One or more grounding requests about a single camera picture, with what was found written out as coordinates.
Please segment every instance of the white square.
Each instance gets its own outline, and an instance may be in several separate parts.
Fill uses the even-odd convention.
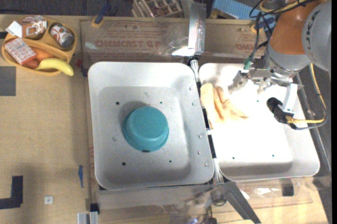
[[[53,196],[48,195],[44,196],[44,204],[52,204],[53,203]]]

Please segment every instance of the teal bowl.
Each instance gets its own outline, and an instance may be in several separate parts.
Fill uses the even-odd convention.
[[[143,106],[126,117],[123,124],[123,135],[134,149],[153,152],[166,143],[169,137],[169,125],[160,110]]]

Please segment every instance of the teal lid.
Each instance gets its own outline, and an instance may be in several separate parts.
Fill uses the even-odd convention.
[[[123,124],[125,140],[134,149],[152,152],[164,146],[169,137],[169,125],[158,109],[143,106],[131,112]]]

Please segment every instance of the soda can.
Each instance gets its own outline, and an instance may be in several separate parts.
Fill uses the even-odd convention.
[[[53,25],[49,32],[57,41],[57,43],[63,48],[69,47],[75,40],[75,36],[62,24]]]

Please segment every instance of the metal plate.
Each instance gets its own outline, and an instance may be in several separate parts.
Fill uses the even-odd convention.
[[[225,87],[232,83],[241,64],[211,64],[200,67],[202,84]],[[278,123],[266,102],[271,97],[284,101],[286,88],[274,85],[257,93],[249,81],[231,94],[231,101],[249,116],[212,131],[215,151],[222,173],[232,181],[251,181],[315,175],[319,158],[309,130],[293,130]],[[295,118],[304,114],[297,98]]]
[[[105,189],[208,182],[214,173],[193,71],[180,63],[99,62],[88,72],[95,175]],[[167,118],[164,147],[143,153],[124,139],[121,125],[149,105]]]

